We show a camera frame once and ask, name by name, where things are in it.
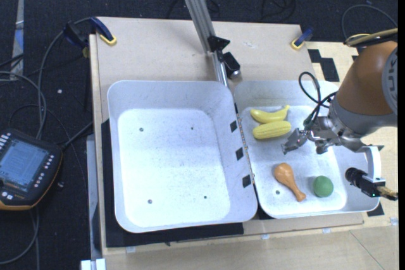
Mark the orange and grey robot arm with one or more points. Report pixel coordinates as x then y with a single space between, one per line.
367 82

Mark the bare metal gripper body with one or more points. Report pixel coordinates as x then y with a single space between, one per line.
343 135

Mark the white plastic tray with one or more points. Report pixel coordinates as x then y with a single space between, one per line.
316 164
174 164

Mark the orange chicken drumstick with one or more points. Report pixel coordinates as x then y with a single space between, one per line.
286 177

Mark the yellow corn cob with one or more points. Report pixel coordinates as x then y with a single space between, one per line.
272 130

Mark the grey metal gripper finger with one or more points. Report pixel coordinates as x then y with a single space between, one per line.
293 142
324 146

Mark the black cylinder on white bracket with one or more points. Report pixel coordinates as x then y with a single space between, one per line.
364 181

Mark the green ball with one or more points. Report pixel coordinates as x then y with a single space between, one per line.
323 186

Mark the yellow banana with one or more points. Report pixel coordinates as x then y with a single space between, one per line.
269 116

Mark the pale wood board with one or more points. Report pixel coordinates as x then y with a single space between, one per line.
158 50

